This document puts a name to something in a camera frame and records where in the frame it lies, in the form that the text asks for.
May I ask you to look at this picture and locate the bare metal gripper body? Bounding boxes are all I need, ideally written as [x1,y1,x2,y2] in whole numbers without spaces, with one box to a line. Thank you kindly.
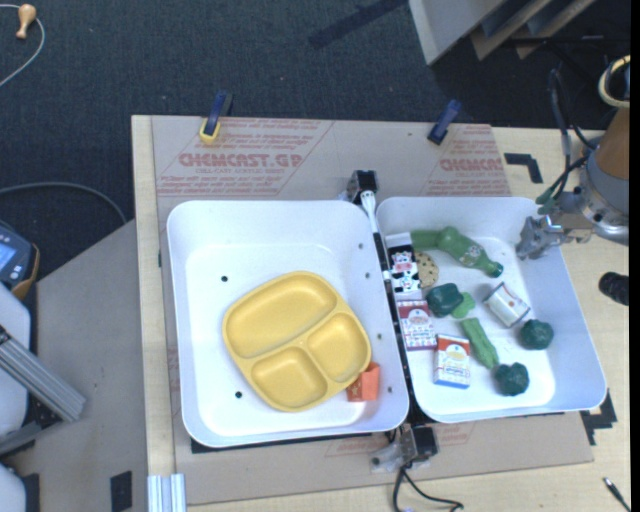
[548,185,631,247]

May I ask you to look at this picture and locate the white plastic tray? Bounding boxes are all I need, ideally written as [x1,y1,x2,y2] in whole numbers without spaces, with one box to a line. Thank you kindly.
[374,195,609,425]
[165,199,411,449]

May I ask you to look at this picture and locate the white can with orange label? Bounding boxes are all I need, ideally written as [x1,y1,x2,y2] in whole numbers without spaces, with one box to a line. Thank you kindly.
[481,280,532,329]

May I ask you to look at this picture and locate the green bottle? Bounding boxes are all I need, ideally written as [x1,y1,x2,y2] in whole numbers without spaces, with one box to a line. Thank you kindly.
[409,225,505,280]

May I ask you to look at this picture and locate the dark green broccoli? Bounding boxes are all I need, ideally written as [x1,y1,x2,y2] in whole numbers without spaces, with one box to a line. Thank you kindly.
[518,318,555,352]
[494,361,531,398]

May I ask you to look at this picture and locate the green broccoli with pale stalk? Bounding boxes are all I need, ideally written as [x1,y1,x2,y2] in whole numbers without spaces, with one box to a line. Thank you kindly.
[425,282,478,320]

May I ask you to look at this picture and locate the brown chocolate chip biscuit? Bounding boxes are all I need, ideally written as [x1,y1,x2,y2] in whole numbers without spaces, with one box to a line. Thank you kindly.
[413,250,441,291]

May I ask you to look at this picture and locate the light green vegetable stick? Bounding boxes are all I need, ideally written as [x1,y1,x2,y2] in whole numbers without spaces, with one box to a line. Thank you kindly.
[459,317,501,371]

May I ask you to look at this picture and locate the white carton with cow print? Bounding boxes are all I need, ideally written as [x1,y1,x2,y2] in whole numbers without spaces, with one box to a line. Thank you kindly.
[384,232,422,296]

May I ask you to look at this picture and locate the red and white striped carton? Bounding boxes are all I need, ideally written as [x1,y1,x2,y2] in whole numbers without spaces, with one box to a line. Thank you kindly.
[396,299,438,352]

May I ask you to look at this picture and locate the orange and blue carton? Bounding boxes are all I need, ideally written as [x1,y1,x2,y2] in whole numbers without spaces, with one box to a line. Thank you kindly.
[431,333,473,390]

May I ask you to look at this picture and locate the thin black and white rod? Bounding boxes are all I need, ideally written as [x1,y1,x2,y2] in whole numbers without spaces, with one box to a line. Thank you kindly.
[359,190,413,427]

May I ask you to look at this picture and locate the small orange carton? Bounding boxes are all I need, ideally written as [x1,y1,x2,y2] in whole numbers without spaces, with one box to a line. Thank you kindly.
[345,361,382,403]

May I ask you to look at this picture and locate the brown cardboard board red print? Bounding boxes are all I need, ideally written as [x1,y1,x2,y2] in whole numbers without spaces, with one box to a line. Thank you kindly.
[149,115,596,506]

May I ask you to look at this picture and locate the yellow divided plate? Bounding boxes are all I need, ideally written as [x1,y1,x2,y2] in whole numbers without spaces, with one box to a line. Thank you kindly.
[221,270,373,414]

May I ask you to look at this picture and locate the small wooden knob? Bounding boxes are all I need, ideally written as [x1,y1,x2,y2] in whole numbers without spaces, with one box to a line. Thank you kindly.
[14,3,38,41]

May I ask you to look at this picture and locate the black cylinder on white bracket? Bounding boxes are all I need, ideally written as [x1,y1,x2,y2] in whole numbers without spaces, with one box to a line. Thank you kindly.
[598,270,631,307]

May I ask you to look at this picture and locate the black block with thin wires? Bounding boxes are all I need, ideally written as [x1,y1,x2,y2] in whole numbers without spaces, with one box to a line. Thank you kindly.
[369,424,441,474]
[343,169,379,202]

